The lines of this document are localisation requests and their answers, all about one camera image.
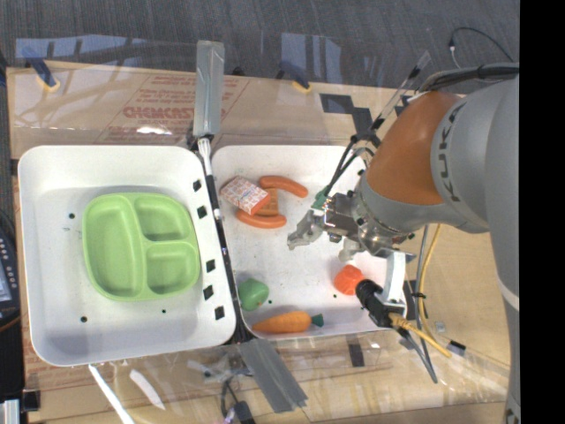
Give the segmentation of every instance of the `orange sausage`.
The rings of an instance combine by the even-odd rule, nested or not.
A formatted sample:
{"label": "orange sausage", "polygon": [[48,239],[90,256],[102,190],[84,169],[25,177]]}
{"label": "orange sausage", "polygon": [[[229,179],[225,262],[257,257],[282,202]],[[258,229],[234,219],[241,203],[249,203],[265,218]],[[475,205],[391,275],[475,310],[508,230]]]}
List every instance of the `orange sausage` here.
{"label": "orange sausage", "polygon": [[283,176],[263,176],[259,179],[259,185],[261,188],[280,188],[300,198],[305,198],[308,195],[306,187]]}
{"label": "orange sausage", "polygon": [[237,210],[236,217],[240,222],[264,230],[281,228],[286,224],[286,216],[250,216],[241,209]]}

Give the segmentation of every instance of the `yellow cable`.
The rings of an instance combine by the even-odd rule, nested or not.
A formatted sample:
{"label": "yellow cable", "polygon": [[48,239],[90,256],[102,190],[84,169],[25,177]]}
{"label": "yellow cable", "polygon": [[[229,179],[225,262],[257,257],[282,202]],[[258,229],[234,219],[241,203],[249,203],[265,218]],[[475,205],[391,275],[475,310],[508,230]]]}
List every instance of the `yellow cable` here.
{"label": "yellow cable", "polygon": [[[430,245],[430,249],[428,250],[428,252],[426,254],[426,258],[424,259],[424,263],[422,264],[422,272],[420,273],[420,289],[419,289],[419,291],[417,291],[421,294],[424,293],[424,281],[426,280],[427,266],[429,265],[430,260],[432,259],[433,250],[438,243],[438,237],[440,235],[440,227],[441,227],[441,225],[438,224],[438,226],[435,230],[435,233],[433,235],[433,238],[432,238],[432,244]],[[424,328],[424,332],[435,341],[435,338],[433,337],[432,331],[430,330],[430,327],[427,324],[426,311],[424,309],[424,299],[421,296],[418,297],[418,311],[419,311],[419,314],[420,314],[420,321],[422,321],[422,327]]]}
{"label": "yellow cable", "polygon": [[442,355],[445,355],[446,357],[451,358],[451,352],[448,349],[446,349],[445,347],[441,347],[441,345],[439,345],[438,342],[435,339],[433,339],[433,337],[428,336],[426,333],[424,333],[424,331],[420,331],[417,327],[414,327],[410,322],[408,322],[406,319],[404,319],[400,314],[389,313],[388,317],[392,321],[393,326],[400,327],[402,329],[407,329],[409,331],[413,331],[419,337],[425,339],[430,345],[432,345],[435,349],[437,349],[438,352],[440,352]]}

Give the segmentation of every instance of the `white tray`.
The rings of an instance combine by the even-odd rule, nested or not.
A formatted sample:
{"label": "white tray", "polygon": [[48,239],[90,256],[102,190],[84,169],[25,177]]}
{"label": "white tray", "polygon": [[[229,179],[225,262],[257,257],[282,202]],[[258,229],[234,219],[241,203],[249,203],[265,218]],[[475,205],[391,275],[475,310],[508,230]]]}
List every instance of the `white tray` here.
{"label": "white tray", "polygon": [[[201,188],[195,192],[197,180]],[[96,196],[114,192],[165,193],[186,205],[202,265],[190,290],[168,299],[123,302],[103,297],[91,285],[82,213]],[[193,153],[156,146],[32,148],[19,161],[19,194],[31,339],[48,363],[73,366],[178,352],[221,345],[232,336],[236,318],[222,249],[202,165]],[[207,209],[202,219],[200,206]],[[211,260],[215,268],[207,272]],[[210,285],[214,294],[204,299]],[[216,320],[220,307],[224,317]]]}
{"label": "white tray", "polygon": [[[378,329],[357,297],[343,295],[333,286],[335,274],[345,265],[337,258],[343,243],[329,242],[327,234],[293,251],[286,243],[288,234],[296,229],[296,224],[312,205],[315,194],[328,184],[342,153],[343,147],[338,146],[228,146],[213,156],[218,189],[236,175],[255,183],[261,176],[280,175],[296,180],[309,192],[301,199],[279,191],[279,213],[287,217],[287,223],[274,230],[257,229],[239,222],[235,217],[237,208],[220,199],[237,284],[252,277],[270,290],[270,301],[254,311],[243,312],[246,326],[250,329],[262,319],[298,309],[324,316],[322,328],[311,325],[305,333],[257,334],[258,337],[319,337]],[[363,162],[356,159],[332,193],[346,193],[354,188],[362,168]],[[357,265],[373,281],[384,284],[385,260],[357,254],[351,264]]]}

